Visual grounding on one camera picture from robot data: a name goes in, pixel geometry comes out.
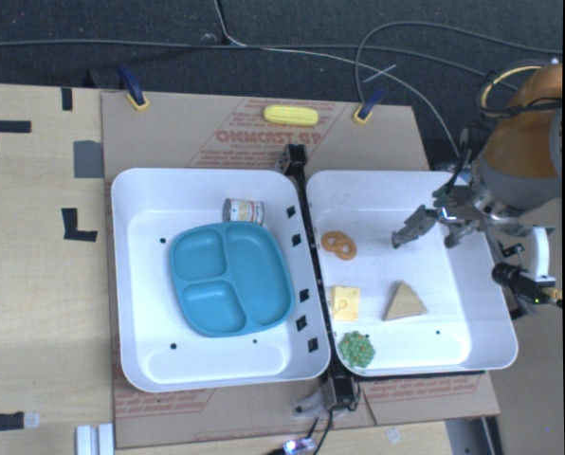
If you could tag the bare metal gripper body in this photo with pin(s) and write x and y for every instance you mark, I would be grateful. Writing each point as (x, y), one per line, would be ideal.
(472, 208)

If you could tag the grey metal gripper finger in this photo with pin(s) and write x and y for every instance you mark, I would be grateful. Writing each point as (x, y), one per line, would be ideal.
(454, 238)
(411, 228)

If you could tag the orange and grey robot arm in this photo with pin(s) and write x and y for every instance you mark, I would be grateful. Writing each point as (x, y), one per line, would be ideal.
(524, 135)

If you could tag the white plastic tray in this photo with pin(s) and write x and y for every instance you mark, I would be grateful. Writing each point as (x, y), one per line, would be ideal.
(150, 301)
(434, 263)

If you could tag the orange pretzel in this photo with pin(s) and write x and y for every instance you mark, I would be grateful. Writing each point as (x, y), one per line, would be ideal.
(339, 245)

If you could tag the tan triangular bread slice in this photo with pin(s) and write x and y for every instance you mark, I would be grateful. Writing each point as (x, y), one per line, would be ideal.
(404, 303)

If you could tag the yellow cheese block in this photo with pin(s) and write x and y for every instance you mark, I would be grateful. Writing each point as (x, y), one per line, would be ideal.
(344, 303)

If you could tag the thin black rod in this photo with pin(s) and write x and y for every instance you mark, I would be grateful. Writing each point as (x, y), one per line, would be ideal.
(315, 263)

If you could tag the green grapes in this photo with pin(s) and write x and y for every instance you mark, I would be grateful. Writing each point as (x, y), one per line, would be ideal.
(356, 350)

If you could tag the yellow corn cob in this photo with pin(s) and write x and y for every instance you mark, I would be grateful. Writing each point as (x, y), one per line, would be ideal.
(290, 114)

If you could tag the small white and red can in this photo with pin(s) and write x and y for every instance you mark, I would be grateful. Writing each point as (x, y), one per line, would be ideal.
(242, 210)

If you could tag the blue divided plate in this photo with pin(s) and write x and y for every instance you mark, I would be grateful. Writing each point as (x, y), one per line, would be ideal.
(230, 278)

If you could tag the brown cardboard board red print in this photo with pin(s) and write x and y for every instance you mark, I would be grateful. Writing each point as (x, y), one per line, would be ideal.
(178, 131)

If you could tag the black cylinder on white bracket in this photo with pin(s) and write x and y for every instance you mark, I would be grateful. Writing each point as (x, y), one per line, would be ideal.
(524, 273)

